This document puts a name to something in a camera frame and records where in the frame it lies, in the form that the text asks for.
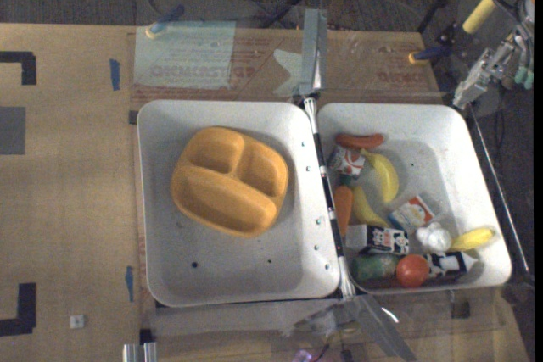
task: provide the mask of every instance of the red ball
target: red ball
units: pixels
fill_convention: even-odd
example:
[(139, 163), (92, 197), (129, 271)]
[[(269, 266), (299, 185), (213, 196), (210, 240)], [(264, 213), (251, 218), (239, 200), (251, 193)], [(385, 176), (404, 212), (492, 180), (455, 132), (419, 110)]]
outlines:
[(406, 288), (420, 287), (430, 274), (430, 266), (421, 255), (407, 255), (396, 266), (396, 279)]

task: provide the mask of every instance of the yellow tube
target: yellow tube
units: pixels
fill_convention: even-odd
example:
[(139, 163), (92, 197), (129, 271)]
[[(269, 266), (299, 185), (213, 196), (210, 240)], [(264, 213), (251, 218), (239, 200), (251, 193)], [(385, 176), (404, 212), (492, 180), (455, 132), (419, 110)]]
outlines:
[(495, 5), (492, 0), (481, 0), (477, 8), (464, 21), (462, 25), (463, 30), (470, 35), (477, 32), (481, 25), (490, 17), (494, 9)]

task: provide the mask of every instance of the table surface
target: table surface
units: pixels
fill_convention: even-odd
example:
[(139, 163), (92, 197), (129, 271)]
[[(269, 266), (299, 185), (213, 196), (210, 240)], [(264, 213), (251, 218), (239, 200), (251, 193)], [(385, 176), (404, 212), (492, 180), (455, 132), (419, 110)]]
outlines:
[[(139, 285), (135, 127), (128, 112), (156, 96), (134, 97), (136, 33), (129, 26), (0, 25), (0, 50), (30, 51), (37, 58), (35, 86), (21, 85), (20, 64), (0, 64), (0, 107), (25, 108), (25, 153), (0, 155), (0, 258), (5, 264), (0, 320), (17, 316), (20, 283), (37, 284), (37, 325), (31, 334), (0, 337), (3, 360), (113, 361), (121, 359), (123, 344), (139, 341), (146, 307)], [(300, 31), (240, 30), (237, 37), (240, 53), (256, 37), (263, 53), (301, 49)], [(402, 63), (407, 53), (423, 48), (420, 35), (329, 32), (329, 41), (333, 86), (322, 94), (324, 103), (439, 102), (430, 67)], [(356, 56), (356, 68), (350, 55)], [(112, 86), (111, 59), (120, 64), (119, 90)], [(271, 75), (270, 57), (241, 65), (255, 71), (238, 77), (241, 85), (227, 93), (200, 90), (176, 97), (285, 100), (273, 91), (288, 74)], [(360, 70), (365, 80), (353, 81)], [(341, 72), (340, 78), (334, 71)], [(134, 272), (133, 301), (127, 267)], [(470, 301), (468, 319), (451, 319), (446, 313), (449, 296), (387, 297), (379, 302), (405, 314), (398, 328), (420, 360), (528, 359), (499, 289), (459, 292), (459, 298)], [(433, 308), (424, 312), (428, 305)], [(85, 315), (85, 327), (71, 330), (71, 315)], [(385, 357), (355, 327), (341, 338), (358, 358), (398, 360)], [(291, 337), (255, 331), (157, 338), (160, 360), (168, 361), (289, 362), (299, 348), (315, 354), (326, 341), (304, 330)], [(328, 359), (322, 360), (339, 360), (339, 336), (329, 342)]]

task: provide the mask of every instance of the yellow banana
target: yellow banana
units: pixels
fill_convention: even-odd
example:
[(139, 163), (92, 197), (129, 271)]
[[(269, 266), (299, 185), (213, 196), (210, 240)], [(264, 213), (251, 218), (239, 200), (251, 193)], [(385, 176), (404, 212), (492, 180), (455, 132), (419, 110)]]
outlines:
[(452, 241), (449, 252), (464, 252), (478, 248), (486, 244), (494, 235), (495, 231), (490, 228), (478, 228), (468, 231)]
[(381, 194), (383, 195), (383, 201), (389, 203), (396, 198), (396, 195), (400, 190), (400, 182), (398, 181), (396, 169), (394, 169), (390, 160), (382, 154), (370, 153), (366, 149), (361, 149), (360, 152), (377, 171), (379, 179), (381, 180)]
[(390, 227), (386, 220), (379, 217), (372, 210), (372, 206), (367, 201), (366, 194), (360, 186), (353, 187), (353, 211), (362, 224), (381, 226), (382, 228)]

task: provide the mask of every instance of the small white cube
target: small white cube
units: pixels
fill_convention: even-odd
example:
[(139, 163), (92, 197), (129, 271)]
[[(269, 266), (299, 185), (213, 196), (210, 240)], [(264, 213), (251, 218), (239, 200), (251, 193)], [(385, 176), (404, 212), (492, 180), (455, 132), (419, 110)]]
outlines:
[(70, 329), (85, 327), (85, 315), (72, 315), (70, 317)]

